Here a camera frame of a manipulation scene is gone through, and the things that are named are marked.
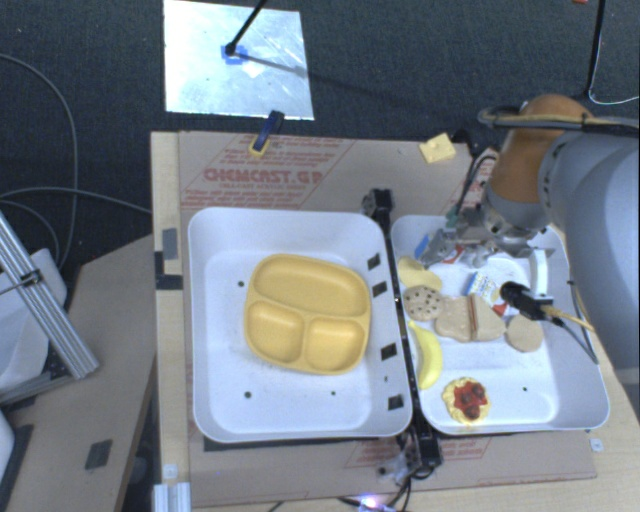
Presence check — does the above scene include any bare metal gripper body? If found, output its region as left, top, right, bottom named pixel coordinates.
left=448, top=209, right=540, bottom=259

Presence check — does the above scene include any blue red white carton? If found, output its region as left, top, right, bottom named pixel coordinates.
left=413, top=233, right=467, bottom=265

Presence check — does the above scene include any white blue yellow small carton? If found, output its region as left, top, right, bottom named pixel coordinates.
left=466, top=271, right=499, bottom=304

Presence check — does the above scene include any pale yellow potato chip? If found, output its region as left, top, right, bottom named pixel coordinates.
left=397, top=255, right=444, bottom=293

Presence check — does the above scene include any chocolate chip cookie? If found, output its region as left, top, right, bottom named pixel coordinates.
left=402, top=284, right=446, bottom=322

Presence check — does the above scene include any tan sandwich bread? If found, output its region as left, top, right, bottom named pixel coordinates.
left=433, top=293, right=508, bottom=345

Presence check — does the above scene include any thin black rod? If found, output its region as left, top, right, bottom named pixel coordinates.
left=378, top=212, right=427, bottom=441

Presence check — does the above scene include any round tan biscuit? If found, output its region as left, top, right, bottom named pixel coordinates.
left=504, top=313, right=545, bottom=354

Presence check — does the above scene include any yellow cheese wedge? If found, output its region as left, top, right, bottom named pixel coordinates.
left=418, top=131, right=457, bottom=164

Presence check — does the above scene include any yellow banana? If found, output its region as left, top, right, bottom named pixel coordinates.
left=406, top=319, right=445, bottom=392

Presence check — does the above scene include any yellow divided plate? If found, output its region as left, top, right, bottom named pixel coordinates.
left=243, top=253, right=373, bottom=377

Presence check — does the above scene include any white plastic tray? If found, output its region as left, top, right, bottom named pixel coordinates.
left=389, top=214, right=612, bottom=436
left=187, top=206, right=415, bottom=445

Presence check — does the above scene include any yellow pasta with red sauce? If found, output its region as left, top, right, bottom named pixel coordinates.
left=440, top=376, right=493, bottom=427

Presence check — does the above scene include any brown cardboard board red print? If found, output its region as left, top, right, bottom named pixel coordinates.
left=176, top=130, right=599, bottom=509

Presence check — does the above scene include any black cylinder on white bracket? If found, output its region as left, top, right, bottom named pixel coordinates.
left=499, top=246, right=557, bottom=322

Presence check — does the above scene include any black block with thin wires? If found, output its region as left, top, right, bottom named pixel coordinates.
left=398, top=431, right=444, bottom=477
left=361, top=188, right=394, bottom=222

